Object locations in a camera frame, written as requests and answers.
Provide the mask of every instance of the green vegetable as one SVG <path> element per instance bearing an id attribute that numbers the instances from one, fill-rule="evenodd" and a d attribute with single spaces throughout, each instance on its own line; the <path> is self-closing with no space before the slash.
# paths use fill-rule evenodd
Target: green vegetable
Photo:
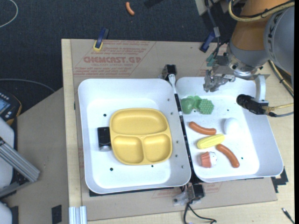
<path id="1" fill-rule="evenodd" d="M 195 100 L 193 98 L 181 99 L 182 112 L 184 114 L 190 114 L 194 107 Z"/>

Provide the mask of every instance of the black floor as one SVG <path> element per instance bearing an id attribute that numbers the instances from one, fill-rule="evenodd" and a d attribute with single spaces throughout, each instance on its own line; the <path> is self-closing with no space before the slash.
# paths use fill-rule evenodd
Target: black floor
<path id="1" fill-rule="evenodd" d="M 104 26 L 112 40 L 203 42 L 213 29 L 207 14 L 199 16 L 195 0 L 13 1 L 18 15 L 0 28 L 0 87 L 21 101 L 22 112 L 63 86 L 63 38 L 97 39 Z M 219 5 L 212 12 L 222 39 L 228 39 L 235 21 Z M 0 26 L 14 14 L 14 4 L 0 0 Z"/>

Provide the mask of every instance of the sausage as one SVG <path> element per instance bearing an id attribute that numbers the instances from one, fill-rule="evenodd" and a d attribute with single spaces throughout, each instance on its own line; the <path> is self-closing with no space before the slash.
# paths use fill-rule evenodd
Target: sausage
<path id="1" fill-rule="evenodd" d="M 130 13 L 131 16 L 135 15 L 135 12 L 131 9 L 129 2 L 126 2 L 126 9 L 127 9 L 128 13 Z"/>
<path id="2" fill-rule="evenodd" d="M 189 123 L 189 127 L 198 132 L 198 133 L 202 133 L 202 134 L 207 134 L 207 135 L 213 135 L 213 134 L 216 134 L 216 129 L 214 128 L 204 128 L 204 127 L 201 127 L 199 126 L 198 124 L 196 124 L 195 122 L 191 121 Z"/>
<path id="3" fill-rule="evenodd" d="M 227 156 L 228 160 L 232 164 L 234 168 L 238 168 L 240 166 L 240 163 L 237 159 L 237 157 L 234 155 L 234 153 L 226 146 L 222 144 L 218 144 L 216 146 L 216 149 L 220 152 L 222 152 L 225 156 Z"/>
<path id="4" fill-rule="evenodd" d="M 199 157 L 201 166 L 205 168 L 212 168 L 217 163 L 217 156 L 214 152 L 205 152 Z"/>

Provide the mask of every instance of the yellow divided plate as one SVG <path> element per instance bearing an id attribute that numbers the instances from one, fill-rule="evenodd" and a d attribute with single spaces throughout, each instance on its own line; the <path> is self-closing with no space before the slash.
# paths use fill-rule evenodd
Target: yellow divided plate
<path id="1" fill-rule="evenodd" d="M 118 110 L 111 116 L 109 128 L 113 153 L 122 163 L 155 164 L 172 153 L 169 124 L 159 110 Z"/>

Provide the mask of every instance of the hot dog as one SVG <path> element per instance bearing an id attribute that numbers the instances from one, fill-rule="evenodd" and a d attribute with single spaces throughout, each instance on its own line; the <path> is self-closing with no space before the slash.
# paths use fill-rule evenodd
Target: hot dog
<path id="1" fill-rule="evenodd" d="M 126 2 L 126 9 L 131 16 L 134 16 L 135 12 L 131 9 L 129 2 Z"/>
<path id="2" fill-rule="evenodd" d="M 216 129 L 214 128 L 204 128 L 204 127 L 201 127 L 199 126 L 198 124 L 196 124 L 195 122 L 191 121 L 189 123 L 189 127 L 198 132 L 198 133 L 202 133 L 202 134 L 207 134 L 207 135 L 213 135 L 213 134 L 216 134 Z"/>
<path id="3" fill-rule="evenodd" d="M 220 152 L 222 152 L 225 156 L 227 156 L 228 160 L 232 164 L 234 168 L 238 168 L 240 166 L 240 163 L 237 159 L 237 157 L 234 155 L 234 153 L 226 146 L 222 144 L 218 144 L 216 146 L 216 149 Z"/>

